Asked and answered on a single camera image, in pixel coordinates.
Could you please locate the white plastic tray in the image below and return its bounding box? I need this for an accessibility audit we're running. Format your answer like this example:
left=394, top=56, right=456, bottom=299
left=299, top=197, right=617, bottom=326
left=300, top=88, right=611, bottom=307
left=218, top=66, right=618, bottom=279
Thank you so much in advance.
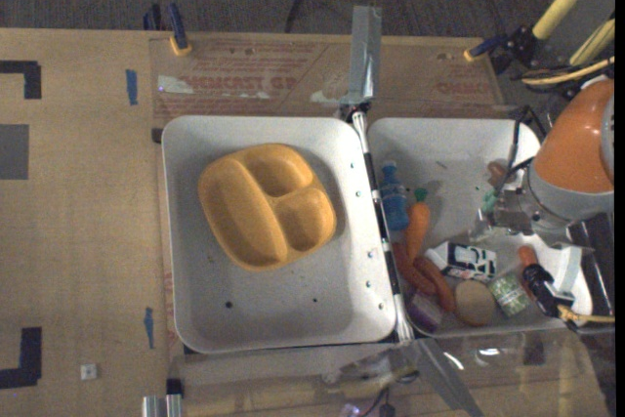
left=160, top=114, right=398, bottom=354
left=365, top=116, right=595, bottom=339

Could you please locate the brown round biscuit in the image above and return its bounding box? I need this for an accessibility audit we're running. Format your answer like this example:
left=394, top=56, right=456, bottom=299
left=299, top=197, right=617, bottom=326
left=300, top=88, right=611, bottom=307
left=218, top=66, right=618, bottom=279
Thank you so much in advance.
left=454, top=278, right=498, bottom=328

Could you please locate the orange carrot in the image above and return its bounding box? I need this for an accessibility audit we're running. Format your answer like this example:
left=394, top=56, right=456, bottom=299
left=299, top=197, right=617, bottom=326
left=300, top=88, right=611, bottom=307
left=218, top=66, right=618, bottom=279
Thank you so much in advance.
left=403, top=188, right=433, bottom=263

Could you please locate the brown cardboard board red print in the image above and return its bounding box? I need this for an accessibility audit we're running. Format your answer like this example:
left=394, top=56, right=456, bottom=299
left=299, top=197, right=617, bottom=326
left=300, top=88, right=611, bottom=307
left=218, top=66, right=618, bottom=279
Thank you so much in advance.
left=148, top=35, right=509, bottom=360

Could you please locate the blue bottle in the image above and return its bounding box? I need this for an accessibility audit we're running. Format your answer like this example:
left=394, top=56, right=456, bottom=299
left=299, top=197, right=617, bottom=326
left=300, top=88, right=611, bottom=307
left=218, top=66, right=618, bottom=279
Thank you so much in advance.
left=379, top=159, right=411, bottom=232

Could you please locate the pale brown round toy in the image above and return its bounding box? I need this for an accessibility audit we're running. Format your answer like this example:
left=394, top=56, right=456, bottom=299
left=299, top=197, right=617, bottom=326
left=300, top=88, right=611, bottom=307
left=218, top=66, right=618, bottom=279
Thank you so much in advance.
left=486, top=158, right=518, bottom=188

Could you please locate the orange divided plate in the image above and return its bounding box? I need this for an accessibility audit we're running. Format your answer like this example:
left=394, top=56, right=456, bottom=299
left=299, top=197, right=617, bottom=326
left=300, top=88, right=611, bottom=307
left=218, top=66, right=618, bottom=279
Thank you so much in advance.
left=196, top=142, right=339, bottom=273

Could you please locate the white carton with black print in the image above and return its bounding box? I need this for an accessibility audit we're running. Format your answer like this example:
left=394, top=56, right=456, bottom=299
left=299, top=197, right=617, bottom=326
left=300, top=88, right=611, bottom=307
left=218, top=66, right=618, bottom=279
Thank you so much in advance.
left=424, top=240, right=499, bottom=283

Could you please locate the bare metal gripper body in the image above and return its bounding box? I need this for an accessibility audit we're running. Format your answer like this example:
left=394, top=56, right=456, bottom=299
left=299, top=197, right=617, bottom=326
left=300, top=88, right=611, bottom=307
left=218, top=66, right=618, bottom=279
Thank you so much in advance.
left=491, top=188, right=537, bottom=235

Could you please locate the black block with thin wires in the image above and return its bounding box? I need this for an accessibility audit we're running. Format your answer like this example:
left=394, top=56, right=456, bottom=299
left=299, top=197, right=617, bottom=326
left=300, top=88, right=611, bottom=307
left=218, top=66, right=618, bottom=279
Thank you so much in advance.
left=340, top=102, right=375, bottom=120

